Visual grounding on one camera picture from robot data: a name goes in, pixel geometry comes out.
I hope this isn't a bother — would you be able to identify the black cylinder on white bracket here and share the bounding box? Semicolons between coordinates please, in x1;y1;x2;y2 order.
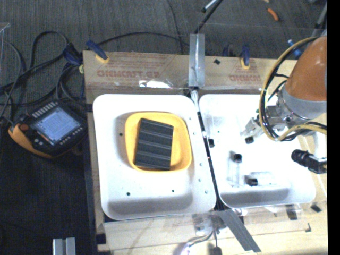
291;131;327;175

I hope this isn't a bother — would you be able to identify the clear plastic packet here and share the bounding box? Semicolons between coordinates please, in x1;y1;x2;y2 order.
138;79;174;89

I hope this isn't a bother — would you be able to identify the white plastic tray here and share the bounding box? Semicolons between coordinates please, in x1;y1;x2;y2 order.
92;93;217;221
198;93;317;210

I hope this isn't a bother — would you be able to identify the thin black and white rod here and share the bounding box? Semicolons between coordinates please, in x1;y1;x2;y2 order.
190;90;223;211

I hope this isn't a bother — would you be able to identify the brown cardboard board, red print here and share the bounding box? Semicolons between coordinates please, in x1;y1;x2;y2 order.
82;50;327;252

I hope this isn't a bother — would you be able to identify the dark grey ribbed block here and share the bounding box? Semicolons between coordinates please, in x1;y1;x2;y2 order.
133;117;175;171

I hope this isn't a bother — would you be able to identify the orange carrot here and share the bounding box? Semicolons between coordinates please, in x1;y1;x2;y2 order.
266;7;280;22

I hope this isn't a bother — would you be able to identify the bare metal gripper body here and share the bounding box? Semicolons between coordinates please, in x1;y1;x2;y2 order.
265;97;294;131

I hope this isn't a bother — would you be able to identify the yellow plate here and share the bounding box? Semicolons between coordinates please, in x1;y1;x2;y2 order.
124;111;193;173

